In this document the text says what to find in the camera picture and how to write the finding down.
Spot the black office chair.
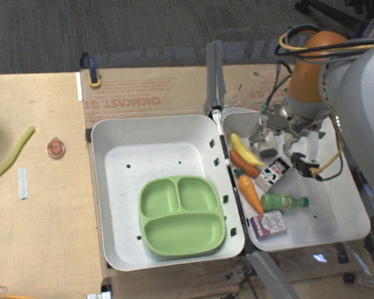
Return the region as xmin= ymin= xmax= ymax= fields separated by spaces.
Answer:
xmin=293 ymin=0 xmax=374 ymax=29

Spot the orange sausage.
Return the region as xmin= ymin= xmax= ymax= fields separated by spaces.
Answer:
xmin=228 ymin=147 xmax=261 ymax=180

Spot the yellow banana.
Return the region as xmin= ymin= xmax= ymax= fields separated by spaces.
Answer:
xmin=229 ymin=131 xmax=266 ymax=170

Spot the orange carrot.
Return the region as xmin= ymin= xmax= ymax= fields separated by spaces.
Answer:
xmin=233 ymin=166 xmax=265 ymax=216

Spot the green bottle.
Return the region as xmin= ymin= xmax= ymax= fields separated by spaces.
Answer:
xmin=259 ymin=189 xmax=310 ymax=213

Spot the white plastic tray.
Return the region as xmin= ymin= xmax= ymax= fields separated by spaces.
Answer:
xmin=89 ymin=110 xmax=247 ymax=274
xmin=221 ymin=103 xmax=373 ymax=255

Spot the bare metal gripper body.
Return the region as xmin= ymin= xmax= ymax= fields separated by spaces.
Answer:
xmin=259 ymin=101 xmax=327 ymax=143

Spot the white cow print carton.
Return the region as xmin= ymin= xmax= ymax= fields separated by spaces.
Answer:
xmin=254 ymin=156 xmax=294 ymax=193

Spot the long green bean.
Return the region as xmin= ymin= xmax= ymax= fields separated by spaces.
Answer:
xmin=0 ymin=126 xmax=38 ymax=184

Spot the pink doughnut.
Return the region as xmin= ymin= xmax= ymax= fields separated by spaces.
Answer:
xmin=46 ymin=136 xmax=66 ymax=160

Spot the green divided plate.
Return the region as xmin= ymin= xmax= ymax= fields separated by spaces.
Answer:
xmin=136 ymin=172 xmax=228 ymax=261

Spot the brown cardboard board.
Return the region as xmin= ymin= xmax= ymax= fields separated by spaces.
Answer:
xmin=79 ymin=51 xmax=374 ymax=299

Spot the pink carton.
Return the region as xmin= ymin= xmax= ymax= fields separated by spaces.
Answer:
xmin=248 ymin=209 xmax=288 ymax=240

